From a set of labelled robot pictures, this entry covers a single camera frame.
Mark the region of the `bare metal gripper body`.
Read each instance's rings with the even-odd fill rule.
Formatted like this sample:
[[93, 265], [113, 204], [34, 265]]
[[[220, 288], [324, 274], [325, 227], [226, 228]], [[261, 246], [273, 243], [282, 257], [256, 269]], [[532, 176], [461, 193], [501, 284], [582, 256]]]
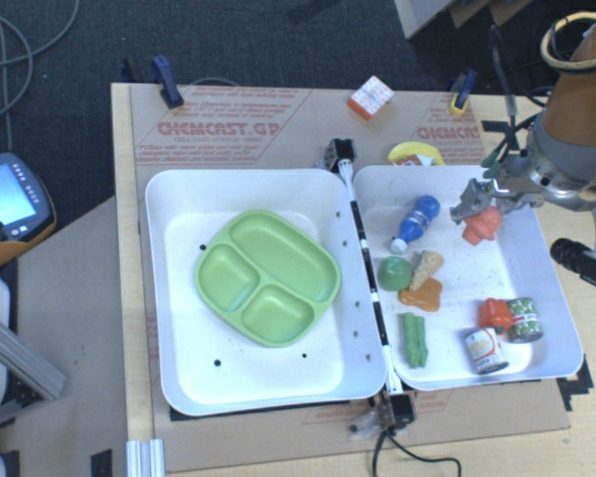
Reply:
[[494, 198], [501, 192], [541, 191], [544, 203], [572, 212], [590, 212], [596, 208], [596, 194], [590, 183], [565, 174], [549, 159], [527, 150], [509, 155], [494, 176]]

